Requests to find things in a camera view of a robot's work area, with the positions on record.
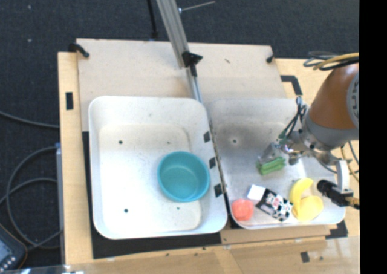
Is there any green ridged toy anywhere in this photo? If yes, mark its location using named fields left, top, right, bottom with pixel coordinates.
left=256, top=157, right=287, bottom=176

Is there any thin black and white rod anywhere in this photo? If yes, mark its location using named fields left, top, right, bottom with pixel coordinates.
left=209, top=123, right=229, bottom=197

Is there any black cylinder on white bracket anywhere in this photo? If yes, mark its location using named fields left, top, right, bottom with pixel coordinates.
left=316, top=160, right=355, bottom=207

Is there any teal bowl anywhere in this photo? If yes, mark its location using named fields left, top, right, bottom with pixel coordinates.
left=156, top=151, right=211, bottom=203

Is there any orange-pink round toy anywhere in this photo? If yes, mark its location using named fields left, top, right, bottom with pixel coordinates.
left=231, top=198, right=255, bottom=223

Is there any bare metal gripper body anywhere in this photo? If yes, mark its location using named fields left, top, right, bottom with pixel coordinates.
left=279, top=130, right=337, bottom=164

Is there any yellow curved toy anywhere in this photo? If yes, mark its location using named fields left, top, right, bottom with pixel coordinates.
left=288, top=177, right=325, bottom=223

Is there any black and white cow-print carton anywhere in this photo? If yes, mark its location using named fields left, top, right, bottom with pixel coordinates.
left=246, top=184, right=294, bottom=223

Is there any white plastic tray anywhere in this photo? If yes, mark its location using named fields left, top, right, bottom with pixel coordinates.
left=88, top=95, right=229, bottom=240
left=207, top=97, right=347, bottom=230

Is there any pale flat board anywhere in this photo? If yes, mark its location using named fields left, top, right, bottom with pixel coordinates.
left=75, top=38, right=332, bottom=245

